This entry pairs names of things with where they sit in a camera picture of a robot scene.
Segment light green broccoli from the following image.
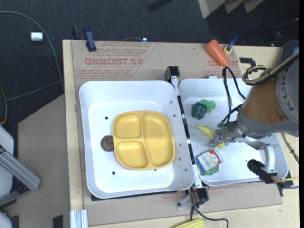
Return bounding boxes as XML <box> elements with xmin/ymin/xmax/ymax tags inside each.
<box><xmin>200</xmin><ymin>99</ymin><xmax>217</xmax><ymax>114</ymax></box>

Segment yellow banana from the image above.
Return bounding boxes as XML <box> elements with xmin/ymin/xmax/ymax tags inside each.
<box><xmin>195</xmin><ymin>123</ymin><xmax>226</xmax><ymax>150</ymax></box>

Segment black cylinder on white bracket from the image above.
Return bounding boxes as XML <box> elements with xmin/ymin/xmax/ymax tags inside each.
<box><xmin>247</xmin><ymin>145</ymin><xmax>279</xmax><ymax>185</ymax></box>

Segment brown cardboard board red print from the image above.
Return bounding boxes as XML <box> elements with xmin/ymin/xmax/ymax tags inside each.
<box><xmin>71</xmin><ymin>40</ymin><xmax>284</xmax><ymax>227</ymax></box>

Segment white and red carton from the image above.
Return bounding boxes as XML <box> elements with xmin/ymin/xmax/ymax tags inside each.
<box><xmin>195</xmin><ymin>148</ymin><xmax>224</xmax><ymax>173</ymax></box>

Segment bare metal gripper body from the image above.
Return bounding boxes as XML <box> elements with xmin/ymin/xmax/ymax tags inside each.
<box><xmin>215</xmin><ymin>121</ymin><xmax>264</xmax><ymax>150</ymax></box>

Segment orange carrot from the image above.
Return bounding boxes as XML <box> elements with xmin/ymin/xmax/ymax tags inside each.
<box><xmin>205</xmin><ymin>39</ymin><xmax>229</xmax><ymax>67</ymax></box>

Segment yellow divided plate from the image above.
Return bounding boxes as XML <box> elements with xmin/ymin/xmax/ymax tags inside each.
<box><xmin>112</xmin><ymin>110</ymin><xmax>176</xmax><ymax>171</ymax></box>

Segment white plastic tray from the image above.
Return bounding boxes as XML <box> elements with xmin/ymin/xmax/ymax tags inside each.
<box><xmin>78</xmin><ymin>80</ymin><xmax>196</xmax><ymax>199</ymax></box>
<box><xmin>177</xmin><ymin>78</ymin><xmax>290</xmax><ymax>187</ymax></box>

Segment thin black and white rod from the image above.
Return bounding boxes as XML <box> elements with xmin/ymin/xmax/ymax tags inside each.
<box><xmin>171</xmin><ymin>76</ymin><xmax>203</xmax><ymax>188</ymax></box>

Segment dark green pepper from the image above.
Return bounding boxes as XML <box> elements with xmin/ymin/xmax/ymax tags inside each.
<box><xmin>191</xmin><ymin>102</ymin><xmax>208</xmax><ymax>120</ymax></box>

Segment yellow corn cob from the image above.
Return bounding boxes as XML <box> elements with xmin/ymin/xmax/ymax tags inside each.
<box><xmin>171</xmin><ymin>218</ymin><xmax>206</xmax><ymax>228</ymax></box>

